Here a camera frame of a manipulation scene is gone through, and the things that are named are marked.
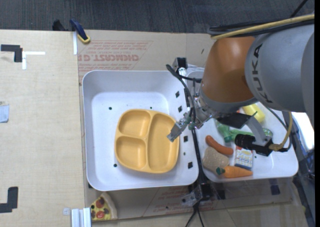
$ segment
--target gray carpet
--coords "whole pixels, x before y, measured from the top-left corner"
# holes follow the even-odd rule
[[[288,18],[303,0],[0,0],[0,29],[206,33],[210,26]],[[308,0],[297,16],[314,11]]]

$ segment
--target yellow plate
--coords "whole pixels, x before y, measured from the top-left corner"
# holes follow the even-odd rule
[[[132,170],[156,174],[170,171],[179,154],[179,136],[173,142],[167,138],[175,123],[174,118],[159,111],[127,110],[116,128],[116,159]]]

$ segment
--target toy pizza slice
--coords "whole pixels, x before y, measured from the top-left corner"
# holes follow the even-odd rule
[[[92,222],[115,220],[118,218],[117,209],[111,197],[103,192],[91,205]]]

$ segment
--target carrot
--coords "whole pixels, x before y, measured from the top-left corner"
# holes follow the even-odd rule
[[[211,135],[207,135],[205,137],[205,142],[213,147],[218,153],[224,154],[224,155],[233,155],[234,149],[230,147],[223,146],[222,144],[218,143]]]
[[[218,175],[223,174],[225,178],[249,177],[253,172],[239,166],[227,165],[224,168],[217,167],[216,172]]]

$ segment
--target small box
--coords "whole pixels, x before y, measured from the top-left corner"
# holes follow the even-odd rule
[[[253,152],[240,146],[235,146],[234,165],[250,170],[252,168]]]

